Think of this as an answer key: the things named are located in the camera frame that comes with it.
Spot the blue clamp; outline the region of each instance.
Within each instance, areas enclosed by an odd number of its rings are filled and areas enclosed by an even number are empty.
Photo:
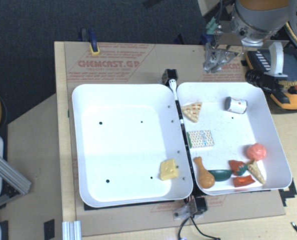
[[[89,45],[90,51],[92,55],[98,55],[100,53],[100,48],[98,46],[95,32],[91,28],[88,29],[88,35],[89,35],[89,42],[90,42],[90,45]]]
[[[199,37],[199,40],[200,40],[200,44],[201,45],[206,45],[206,43],[212,43],[213,41],[213,35],[212,34],[207,34],[207,33],[203,33],[200,35]]]

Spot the empty white tray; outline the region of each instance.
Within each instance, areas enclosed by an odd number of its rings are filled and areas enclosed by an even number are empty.
[[[192,160],[197,156],[202,157],[207,170],[229,170],[229,160],[249,162],[247,149],[254,143],[262,144],[267,151],[266,157],[257,162],[265,184],[255,180],[250,185],[234,187],[232,176],[228,180],[215,182],[208,189],[199,186],[205,194],[283,189],[291,184],[291,170],[262,89],[246,82],[185,82],[178,86],[177,96],[181,106],[202,102],[198,122],[194,123],[184,116],[184,124],[187,132],[211,131],[213,146],[190,150]],[[246,112],[226,111],[227,97],[246,100]],[[198,178],[198,167],[194,162],[193,168]]]
[[[185,199],[193,181],[172,91],[161,84],[82,84],[72,93],[79,192],[91,207]],[[160,180],[175,159],[178,177]]]

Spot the toy cheese slice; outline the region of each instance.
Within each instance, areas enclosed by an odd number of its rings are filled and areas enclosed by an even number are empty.
[[[199,121],[199,115],[202,107],[202,102],[196,102],[192,103],[186,106],[182,106],[182,112],[183,114],[193,121],[194,123],[197,123]]]
[[[176,178],[178,175],[178,169],[174,158],[161,162],[159,177],[162,181]]]

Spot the pizza slice toy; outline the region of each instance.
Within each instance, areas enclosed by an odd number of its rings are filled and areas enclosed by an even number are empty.
[[[183,114],[192,122],[197,123],[199,121],[199,115],[202,107],[202,102],[195,102],[186,106],[182,106]]]

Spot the small cylindrical can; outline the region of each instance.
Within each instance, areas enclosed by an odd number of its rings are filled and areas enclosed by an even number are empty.
[[[244,114],[247,110],[248,102],[245,99],[227,97],[224,108],[227,111],[237,114]]]

